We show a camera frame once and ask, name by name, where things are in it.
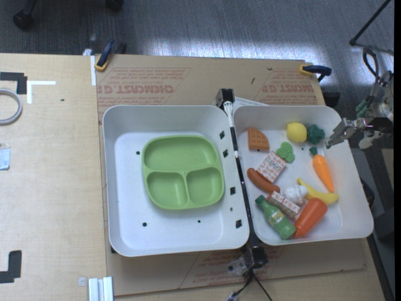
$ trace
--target wooden table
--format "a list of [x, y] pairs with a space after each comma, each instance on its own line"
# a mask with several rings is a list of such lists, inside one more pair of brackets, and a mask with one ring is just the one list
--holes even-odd
[[[86, 300], [85, 279], [107, 276], [98, 108], [90, 68], [87, 56], [0, 54], [0, 71], [56, 82], [34, 85], [31, 104], [21, 96], [22, 116], [0, 126], [0, 143], [11, 148], [10, 168], [0, 171], [0, 272], [7, 270], [10, 251], [22, 251], [21, 277], [0, 284], [1, 300]], [[362, 270], [263, 284], [273, 300], [384, 300], [366, 239], [361, 244]], [[240, 287], [119, 299], [225, 300]], [[240, 298], [267, 300], [256, 282]]]

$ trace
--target metal ring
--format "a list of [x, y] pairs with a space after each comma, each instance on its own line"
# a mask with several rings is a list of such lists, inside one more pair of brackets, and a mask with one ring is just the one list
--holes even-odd
[[16, 93], [14, 93], [8, 89], [0, 89], [0, 95], [7, 95], [7, 96], [12, 97], [15, 99], [15, 101], [17, 101], [17, 104], [18, 104], [17, 112], [13, 116], [11, 116], [8, 119], [0, 119], [0, 126], [9, 125], [9, 124], [15, 122], [21, 115], [21, 112], [23, 111], [23, 103], [22, 103], [20, 97]]

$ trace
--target white tray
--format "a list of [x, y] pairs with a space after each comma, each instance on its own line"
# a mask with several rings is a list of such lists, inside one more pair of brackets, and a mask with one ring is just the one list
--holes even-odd
[[[267, 153], [247, 147], [248, 127], [266, 134], [271, 150], [286, 138], [286, 124], [297, 121], [316, 124], [330, 135], [341, 118], [326, 106], [243, 106], [234, 111], [234, 125], [242, 171], [249, 195], [254, 229], [269, 245], [362, 238], [373, 231], [373, 218], [353, 161], [348, 142], [319, 153], [329, 162], [337, 203], [329, 206], [322, 221], [304, 238], [282, 240], [254, 202], [263, 194], [247, 178], [249, 167], [257, 168]], [[124, 256], [145, 256], [190, 251], [230, 250], [246, 244], [249, 224], [232, 146], [227, 115], [215, 106], [119, 105], [103, 116], [110, 243]], [[202, 135], [220, 153], [225, 179], [222, 199], [209, 207], [169, 211], [154, 205], [142, 176], [141, 151], [156, 137]], [[276, 184], [284, 189], [301, 177], [325, 191], [311, 166], [311, 144], [291, 143], [296, 159], [287, 164]]]

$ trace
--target hot dog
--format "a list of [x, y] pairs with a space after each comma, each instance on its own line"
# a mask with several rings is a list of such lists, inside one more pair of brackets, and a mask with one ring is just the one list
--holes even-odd
[[255, 169], [249, 168], [246, 172], [249, 179], [255, 184], [259, 189], [269, 194], [273, 192], [280, 193], [280, 187], [270, 183], [267, 179], [265, 179], [262, 175], [260, 175]]

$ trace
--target toy bottle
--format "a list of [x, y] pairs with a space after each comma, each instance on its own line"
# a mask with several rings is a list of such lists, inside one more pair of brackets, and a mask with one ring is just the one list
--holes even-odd
[[263, 195], [260, 195], [255, 202], [262, 208], [268, 223], [280, 234], [282, 239], [287, 240], [295, 233], [295, 226], [277, 206], [269, 204]]
[[320, 222], [326, 212], [326, 203], [318, 198], [310, 199], [295, 222], [296, 232], [294, 238], [307, 235]]
[[307, 193], [308, 190], [305, 186], [296, 184], [294, 186], [286, 188], [283, 194], [286, 199], [295, 204], [301, 205], [303, 202], [303, 198], [307, 195]]

